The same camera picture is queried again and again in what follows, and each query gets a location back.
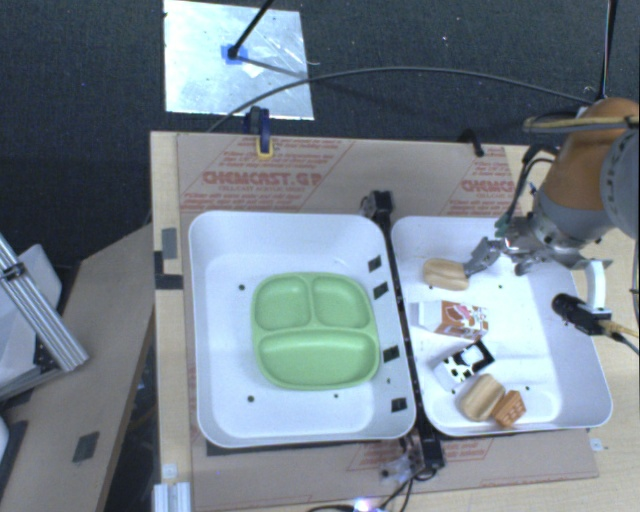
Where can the black and white carton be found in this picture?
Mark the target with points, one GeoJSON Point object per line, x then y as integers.
{"type": "Point", "coordinates": [462, 367]}

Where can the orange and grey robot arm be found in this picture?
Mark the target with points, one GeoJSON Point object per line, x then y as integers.
{"type": "Point", "coordinates": [575, 170]}

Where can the tan toy bread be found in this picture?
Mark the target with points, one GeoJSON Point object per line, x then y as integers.
{"type": "Point", "coordinates": [444, 275]}
{"type": "Point", "coordinates": [480, 397]}

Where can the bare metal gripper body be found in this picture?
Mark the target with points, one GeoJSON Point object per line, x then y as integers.
{"type": "Point", "coordinates": [547, 245]}

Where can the green divided plate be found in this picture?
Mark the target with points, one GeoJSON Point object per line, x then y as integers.
{"type": "Point", "coordinates": [315, 350]}

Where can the thin black rod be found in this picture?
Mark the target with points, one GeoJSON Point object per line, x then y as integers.
{"type": "Point", "coordinates": [404, 330]}

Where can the black cylinder on white bracket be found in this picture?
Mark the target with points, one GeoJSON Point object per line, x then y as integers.
{"type": "Point", "coordinates": [575, 310]}

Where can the orange toy biscuit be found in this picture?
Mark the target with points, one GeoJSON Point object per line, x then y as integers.
{"type": "Point", "coordinates": [511, 410]}

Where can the brown and white carton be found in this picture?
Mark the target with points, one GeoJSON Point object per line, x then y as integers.
{"type": "Point", "coordinates": [460, 320]}

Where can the brown cardboard board red print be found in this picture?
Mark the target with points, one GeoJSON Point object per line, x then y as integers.
{"type": "Point", "coordinates": [400, 175]}

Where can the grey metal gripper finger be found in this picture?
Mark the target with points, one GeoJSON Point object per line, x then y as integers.
{"type": "Point", "coordinates": [527, 263]}
{"type": "Point", "coordinates": [484, 255]}

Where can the white plastic tray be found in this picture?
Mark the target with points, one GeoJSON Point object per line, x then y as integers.
{"type": "Point", "coordinates": [225, 350]}
{"type": "Point", "coordinates": [550, 370]}

